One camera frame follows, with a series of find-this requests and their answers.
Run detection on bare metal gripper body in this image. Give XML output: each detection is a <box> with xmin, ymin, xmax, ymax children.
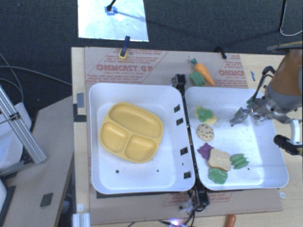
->
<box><xmin>248</xmin><ymin>97</ymin><xmax>294</xmax><ymax>125</ymax></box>

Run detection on white plastic tray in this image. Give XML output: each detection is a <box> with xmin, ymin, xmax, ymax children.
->
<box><xmin>184</xmin><ymin>86</ymin><xmax>290</xmax><ymax>191</ymax></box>
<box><xmin>89</xmin><ymin>82</ymin><xmax>196</xmax><ymax>195</ymax></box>

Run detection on green and yellow toy vegetable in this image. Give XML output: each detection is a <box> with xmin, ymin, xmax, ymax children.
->
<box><xmin>195</xmin><ymin>105</ymin><xmax>218</xmax><ymax>125</ymax></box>

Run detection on beige chocolate chip biscuit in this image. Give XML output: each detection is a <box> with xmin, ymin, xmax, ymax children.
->
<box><xmin>196</xmin><ymin>123</ymin><xmax>215</xmax><ymax>142</ymax></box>

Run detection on green pea pods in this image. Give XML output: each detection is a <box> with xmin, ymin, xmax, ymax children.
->
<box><xmin>230</xmin><ymin>153</ymin><xmax>250</xmax><ymax>170</ymax></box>
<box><xmin>188</xmin><ymin>70</ymin><xmax>206</xmax><ymax>87</ymax></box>

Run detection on beige bread slice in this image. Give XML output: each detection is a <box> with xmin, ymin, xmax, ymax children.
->
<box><xmin>207</xmin><ymin>148</ymin><xmax>232</xmax><ymax>173</ymax></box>

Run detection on purple grapes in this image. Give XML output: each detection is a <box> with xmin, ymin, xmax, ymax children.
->
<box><xmin>197</xmin><ymin>142</ymin><xmax>215</xmax><ymax>161</ymax></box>

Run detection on thin black rod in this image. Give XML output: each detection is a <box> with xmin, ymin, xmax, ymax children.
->
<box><xmin>179</xmin><ymin>85</ymin><xmax>202</xmax><ymax>193</ymax></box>

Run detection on orange carrot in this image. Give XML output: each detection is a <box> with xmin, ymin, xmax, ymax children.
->
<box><xmin>190</xmin><ymin>58</ymin><xmax>216</xmax><ymax>87</ymax></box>

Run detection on green lettuce leaf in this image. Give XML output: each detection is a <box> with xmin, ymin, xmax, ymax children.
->
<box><xmin>207</xmin><ymin>167</ymin><xmax>229</xmax><ymax>185</ymax></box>

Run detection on brown cardboard board, red print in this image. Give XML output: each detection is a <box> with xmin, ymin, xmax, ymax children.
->
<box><xmin>84</xmin><ymin>46</ymin><xmax>284</xmax><ymax>225</ymax></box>

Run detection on yellow divided plate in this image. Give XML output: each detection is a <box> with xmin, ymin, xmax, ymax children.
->
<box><xmin>98</xmin><ymin>102</ymin><xmax>164</xmax><ymax>164</ymax></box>

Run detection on black cylinder on white bracket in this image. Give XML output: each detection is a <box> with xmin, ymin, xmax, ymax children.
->
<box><xmin>273</xmin><ymin>119</ymin><xmax>303</xmax><ymax>156</ymax></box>

